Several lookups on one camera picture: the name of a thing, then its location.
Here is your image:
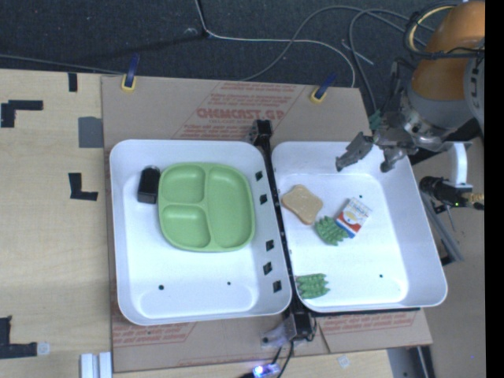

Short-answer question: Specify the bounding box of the white plastic tray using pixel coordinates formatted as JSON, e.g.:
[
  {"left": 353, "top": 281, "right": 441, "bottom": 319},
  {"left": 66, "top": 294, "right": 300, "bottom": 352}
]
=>
[
  {"left": 109, "top": 139, "right": 293, "bottom": 326},
  {"left": 271, "top": 140, "right": 449, "bottom": 313}
]

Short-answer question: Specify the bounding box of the black cylinder on white bracket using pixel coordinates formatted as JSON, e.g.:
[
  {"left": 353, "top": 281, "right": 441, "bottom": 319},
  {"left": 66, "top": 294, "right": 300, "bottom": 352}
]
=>
[{"left": 418, "top": 141, "right": 474, "bottom": 208}]

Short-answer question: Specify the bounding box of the white red blue carton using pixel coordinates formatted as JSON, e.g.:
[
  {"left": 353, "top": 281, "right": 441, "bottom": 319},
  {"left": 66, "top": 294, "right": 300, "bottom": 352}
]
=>
[{"left": 335, "top": 196, "right": 373, "bottom": 239}]

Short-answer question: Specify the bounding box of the tan bread slice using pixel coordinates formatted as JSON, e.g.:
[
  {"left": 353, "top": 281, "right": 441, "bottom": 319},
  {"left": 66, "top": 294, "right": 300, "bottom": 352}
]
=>
[{"left": 280, "top": 183, "right": 324, "bottom": 225}]

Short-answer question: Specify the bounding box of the brown cardboard board red print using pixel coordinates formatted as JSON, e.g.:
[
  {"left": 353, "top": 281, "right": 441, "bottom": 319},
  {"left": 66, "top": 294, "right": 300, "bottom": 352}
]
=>
[{"left": 99, "top": 74, "right": 434, "bottom": 373}]

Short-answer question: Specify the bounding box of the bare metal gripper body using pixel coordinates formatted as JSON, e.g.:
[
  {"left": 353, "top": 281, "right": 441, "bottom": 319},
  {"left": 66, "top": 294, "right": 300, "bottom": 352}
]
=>
[{"left": 371, "top": 108, "right": 454, "bottom": 154}]

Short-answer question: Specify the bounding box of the black bottle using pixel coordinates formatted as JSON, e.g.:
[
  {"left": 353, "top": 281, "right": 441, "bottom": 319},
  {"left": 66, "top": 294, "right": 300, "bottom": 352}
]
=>
[{"left": 136, "top": 165, "right": 161, "bottom": 205}]

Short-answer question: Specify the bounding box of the thin black rod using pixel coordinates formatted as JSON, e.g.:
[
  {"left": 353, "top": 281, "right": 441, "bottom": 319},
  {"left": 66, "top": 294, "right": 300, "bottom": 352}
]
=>
[{"left": 261, "top": 139, "right": 304, "bottom": 318}]

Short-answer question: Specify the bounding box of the green divided plate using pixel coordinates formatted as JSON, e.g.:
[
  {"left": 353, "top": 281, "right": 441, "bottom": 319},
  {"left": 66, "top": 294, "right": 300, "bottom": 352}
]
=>
[{"left": 157, "top": 161, "right": 256, "bottom": 253}]

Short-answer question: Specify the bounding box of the black block with thin wires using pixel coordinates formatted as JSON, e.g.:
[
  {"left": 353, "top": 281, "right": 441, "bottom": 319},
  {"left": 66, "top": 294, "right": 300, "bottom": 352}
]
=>
[
  {"left": 248, "top": 118, "right": 274, "bottom": 147},
  {"left": 260, "top": 312, "right": 318, "bottom": 350}
]

